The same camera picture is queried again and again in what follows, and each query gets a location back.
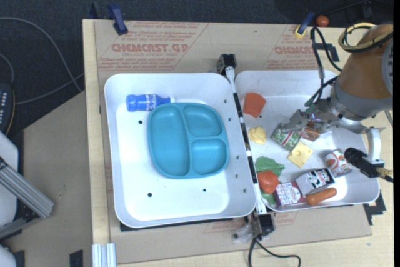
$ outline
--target soda can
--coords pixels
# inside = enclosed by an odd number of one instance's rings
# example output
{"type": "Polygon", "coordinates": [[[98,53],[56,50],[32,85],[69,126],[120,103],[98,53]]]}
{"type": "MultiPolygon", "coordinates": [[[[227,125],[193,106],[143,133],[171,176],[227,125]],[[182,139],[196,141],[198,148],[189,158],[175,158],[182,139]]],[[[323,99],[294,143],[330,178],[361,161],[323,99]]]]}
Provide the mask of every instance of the soda can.
{"type": "Polygon", "coordinates": [[[351,166],[340,149],[332,150],[325,155],[324,159],[326,166],[335,177],[343,176],[351,171],[351,166]]]}
{"type": "Polygon", "coordinates": [[[296,147],[301,138],[297,131],[282,131],[282,124],[279,124],[275,128],[271,137],[287,150],[292,150],[294,147],[296,147]]]}

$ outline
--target blue plate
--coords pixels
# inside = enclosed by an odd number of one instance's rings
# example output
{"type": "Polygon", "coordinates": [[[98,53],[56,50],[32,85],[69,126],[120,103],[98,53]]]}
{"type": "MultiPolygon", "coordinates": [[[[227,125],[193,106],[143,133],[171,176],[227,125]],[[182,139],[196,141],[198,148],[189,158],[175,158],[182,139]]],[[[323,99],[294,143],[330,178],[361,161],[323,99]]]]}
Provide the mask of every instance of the blue plate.
{"type": "Polygon", "coordinates": [[[221,172],[229,160],[220,115],[198,103],[163,104],[150,112],[148,142],[157,170],[170,178],[202,178],[221,172]]]}

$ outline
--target tomato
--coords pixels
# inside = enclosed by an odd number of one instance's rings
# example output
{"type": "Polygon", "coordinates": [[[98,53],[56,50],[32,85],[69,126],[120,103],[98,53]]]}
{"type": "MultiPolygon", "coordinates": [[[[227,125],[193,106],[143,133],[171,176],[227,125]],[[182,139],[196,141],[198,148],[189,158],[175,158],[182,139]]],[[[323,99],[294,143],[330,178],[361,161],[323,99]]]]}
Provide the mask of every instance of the tomato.
{"type": "Polygon", "coordinates": [[[275,191],[276,186],[279,185],[278,176],[276,176],[272,170],[259,172],[257,174],[257,179],[260,188],[267,194],[272,194],[275,191]]]}

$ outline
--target toy sausage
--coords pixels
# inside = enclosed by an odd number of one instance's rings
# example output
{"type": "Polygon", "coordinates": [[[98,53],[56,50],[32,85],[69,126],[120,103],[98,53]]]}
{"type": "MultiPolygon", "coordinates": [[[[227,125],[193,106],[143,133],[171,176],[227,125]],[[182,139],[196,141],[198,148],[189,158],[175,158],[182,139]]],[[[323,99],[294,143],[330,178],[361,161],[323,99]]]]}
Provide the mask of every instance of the toy sausage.
{"type": "Polygon", "coordinates": [[[319,202],[332,198],[333,196],[335,196],[337,193],[336,189],[333,187],[324,189],[322,191],[318,191],[317,193],[313,193],[313,194],[309,194],[306,199],[307,202],[313,206],[315,204],[318,204],[319,202]]]}

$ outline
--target plastic bottle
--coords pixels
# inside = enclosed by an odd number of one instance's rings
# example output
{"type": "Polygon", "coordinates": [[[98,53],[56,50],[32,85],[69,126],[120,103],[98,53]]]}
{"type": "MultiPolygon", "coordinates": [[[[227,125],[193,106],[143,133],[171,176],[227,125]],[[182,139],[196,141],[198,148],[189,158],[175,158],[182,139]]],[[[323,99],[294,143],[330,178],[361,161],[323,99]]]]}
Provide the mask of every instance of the plastic bottle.
{"type": "Polygon", "coordinates": [[[160,104],[173,103],[174,98],[163,98],[156,94],[130,94],[126,96],[126,107],[128,111],[151,111],[160,104]]]}

